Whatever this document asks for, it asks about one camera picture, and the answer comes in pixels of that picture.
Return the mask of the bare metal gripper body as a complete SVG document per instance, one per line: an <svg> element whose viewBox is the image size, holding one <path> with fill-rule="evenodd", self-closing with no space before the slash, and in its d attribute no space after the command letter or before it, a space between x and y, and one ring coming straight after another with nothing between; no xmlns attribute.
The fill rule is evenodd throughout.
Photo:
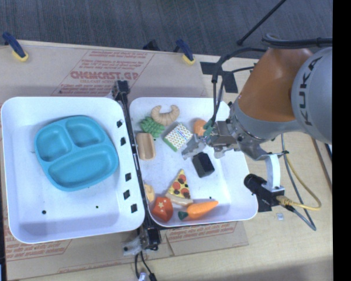
<svg viewBox="0 0 351 281"><path fill-rule="evenodd" d="M214 146L219 145L238 145L240 147L241 140L242 131L226 121L216 121L207 136L207 144L213 149Z"/></svg>

